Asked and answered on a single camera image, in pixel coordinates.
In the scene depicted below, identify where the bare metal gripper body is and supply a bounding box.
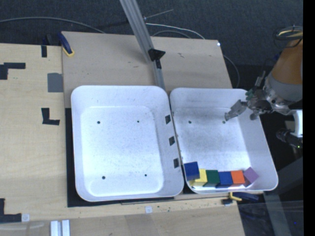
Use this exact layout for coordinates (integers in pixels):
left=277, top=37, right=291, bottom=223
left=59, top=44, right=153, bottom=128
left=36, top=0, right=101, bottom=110
left=247, top=88, right=296, bottom=116

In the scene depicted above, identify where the white plastic tray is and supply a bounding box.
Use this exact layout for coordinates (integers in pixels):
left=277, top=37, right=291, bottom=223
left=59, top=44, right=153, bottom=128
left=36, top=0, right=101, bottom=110
left=70, top=85, right=185, bottom=203
left=169, top=87, right=279, bottom=195

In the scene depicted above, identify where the purple cube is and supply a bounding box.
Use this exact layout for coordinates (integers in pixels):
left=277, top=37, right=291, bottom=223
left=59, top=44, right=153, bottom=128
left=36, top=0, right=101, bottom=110
left=243, top=166, right=260, bottom=187

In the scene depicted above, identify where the orange cube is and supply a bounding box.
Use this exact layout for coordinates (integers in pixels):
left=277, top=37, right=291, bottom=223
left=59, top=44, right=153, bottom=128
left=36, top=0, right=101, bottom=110
left=230, top=170, right=246, bottom=185

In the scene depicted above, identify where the green cube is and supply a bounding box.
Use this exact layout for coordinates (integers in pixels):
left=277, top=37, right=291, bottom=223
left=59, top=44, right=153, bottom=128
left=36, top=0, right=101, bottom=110
left=204, top=170, right=221, bottom=187

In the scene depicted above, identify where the dark blue cube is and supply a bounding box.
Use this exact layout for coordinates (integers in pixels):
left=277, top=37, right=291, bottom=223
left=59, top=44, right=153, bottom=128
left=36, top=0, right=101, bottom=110
left=183, top=161, right=200, bottom=181

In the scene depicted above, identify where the yellow cube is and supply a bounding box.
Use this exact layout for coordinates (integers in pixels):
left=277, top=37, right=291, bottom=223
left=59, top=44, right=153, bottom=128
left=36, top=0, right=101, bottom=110
left=189, top=168, right=208, bottom=187

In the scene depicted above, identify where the pale wood board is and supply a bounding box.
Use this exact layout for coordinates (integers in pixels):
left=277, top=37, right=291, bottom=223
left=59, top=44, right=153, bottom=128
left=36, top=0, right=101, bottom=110
left=61, top=30, right=265, bottom=206

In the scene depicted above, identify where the black cylinder on white bracket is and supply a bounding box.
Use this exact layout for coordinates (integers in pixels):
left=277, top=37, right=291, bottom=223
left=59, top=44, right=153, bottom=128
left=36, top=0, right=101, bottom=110
left=276, top=109, right=304, bottom=149

